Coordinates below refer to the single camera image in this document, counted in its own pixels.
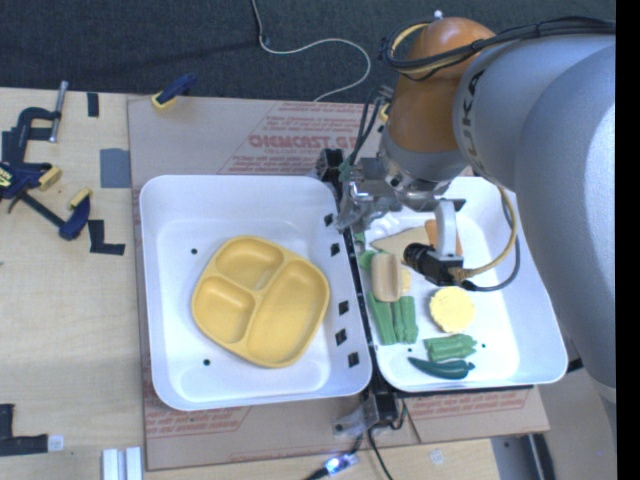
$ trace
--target yellow cable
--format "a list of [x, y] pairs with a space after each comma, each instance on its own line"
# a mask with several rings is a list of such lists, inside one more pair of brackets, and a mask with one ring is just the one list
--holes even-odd
[[504, 201], [505, 205], [507, 206], [507, 211], [509, 212], [509, 216], [511, 217], [511, 236], [509, 237], [509, 242], [507, 243], [507, 246], [504, 248], [502, 253], [497, 258], [495, 258], [493, 261], [487, 263], [486, 265], [484, 265], [482, 267], [477, 267], [477, 268], [452, 267], [452, 268], [450, 268], [449, 269], [449, 274], [451, 274], [453, 276], [453, 278], [458, 282], [462, 282], [465, 279], [469, 279], [470, 277], [473, 277], [475, 275], [482, 274], [483, 272], [486, 272], [487, 270], [491, 270], [492, 268], [496, 267], [499, 263], [501, 263], [507, 257], [507, 255], [509, 254], [509, 252], [511, 251], [511, 249], [513, 248], [513, 246], [516, 243], [516, 238], [518, 236], [518, 224], [516, 222], [516, 212], [513, 209], [513, 205], [511, 204], [511, 200], [507, 196], [507, 193], [505, 192], [505, 190], [502, 187], [498, 187], [498, 190], [500, 191], [500, 196], [502, 197], [502, 200]]

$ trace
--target blue clamp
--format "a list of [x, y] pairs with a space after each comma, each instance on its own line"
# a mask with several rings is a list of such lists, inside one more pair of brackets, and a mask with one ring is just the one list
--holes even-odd
[[188, 73], [181, 76], [175, 82], [165, 87], [165, 89], [151, 98], [153, 106], [159, 110], [163, 110], [175, 102], [176, 96], [185, 96], [189, 94], [191, 88], [198, 81], [198, 77], [194, 73]]

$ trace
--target yellow plate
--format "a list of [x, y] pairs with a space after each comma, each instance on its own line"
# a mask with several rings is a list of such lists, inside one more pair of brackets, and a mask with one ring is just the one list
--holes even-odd
[[297, 361], [329, 305], [324, 274], [294, 252], [257, 236], [225, 242], [191, 299], [198, 328], [252, 363], [279, 368]]

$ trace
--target cardboard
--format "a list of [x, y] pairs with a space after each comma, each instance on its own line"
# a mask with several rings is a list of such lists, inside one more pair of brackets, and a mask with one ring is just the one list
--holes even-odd
[[[138, 196], [161, 174], [313, 172], [325, 148], [348, 154], [362, 105], [179, 97], [158, 110], [149, 97], [128, 100], [136, 275], [144, 382], [147, 469], [245, 462], [349, 450], [333, 421], [360, 396], [287, 404], [181, 412], [164, 405], [150, 375]], [[379, 136], [361, 154], [373, 155]], [[548, 430], [537, 388], [434, 394], [405, 399], [408, 423], [385, 431], [380, 447], [466, 440]]]

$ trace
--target wooden table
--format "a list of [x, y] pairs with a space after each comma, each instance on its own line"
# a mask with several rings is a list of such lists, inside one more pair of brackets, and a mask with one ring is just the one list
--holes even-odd
[[[55, 107], [57, 91], [0, 89], [0, 129], [16, 125], [27, 107]], [[66, 241], [24, 203], [10, 214], [0, 204], [0, 404], [15, 404], [13, 435], [60, 435], [61, 451], [0, 457], [0, 479], [99, 479], [104, 449], [144, 447], [140, 341], [131, 190], [101, 188], [100, 150], [129, 148], [127, 96], [100, 94], [99, 117], [87, 95], [70, 91], [58, 143], [31, 140], [26, 160], [50, 162], [63, 176], [31, 194], [66, 219], [68, 203], [92, 190], [91, 219], [105, 222], [105, 241], [126, 244], [124, 255], [89, 252], [87, 230]], [[50, 126], [50, 122], [34, 122]], [[430, 452], [440, 450], [438, 464]], [[397, 479], [496, 480], [488, 439], [382, 450]], [[341, 478], [384, 478], [373, 452]], [[327, 457], [299, 457], [145, 472], [148, 479], [302, 479]]]

